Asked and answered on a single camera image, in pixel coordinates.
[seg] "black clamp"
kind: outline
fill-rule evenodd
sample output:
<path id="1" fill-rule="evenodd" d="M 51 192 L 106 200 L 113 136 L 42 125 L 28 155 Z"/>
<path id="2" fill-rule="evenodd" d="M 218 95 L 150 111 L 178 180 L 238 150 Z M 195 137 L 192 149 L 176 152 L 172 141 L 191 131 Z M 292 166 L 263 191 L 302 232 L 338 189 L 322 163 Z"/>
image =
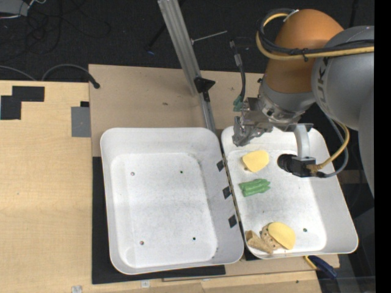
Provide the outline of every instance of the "black clamp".
<path id="1" fill-rule="evenodd" d="M 210 97 L 209 97 L 209 89 L 212 88 L 212 86 L 216 83 L 216 81 L 211 81 L 209 79 L 205 79 L 202 77 L 196 77 L 194 78 L 194 84 L 195 87 L 197 88 L 198 93 L 203 94 L 203 99 L 206 102 L 210 102 Z"/>

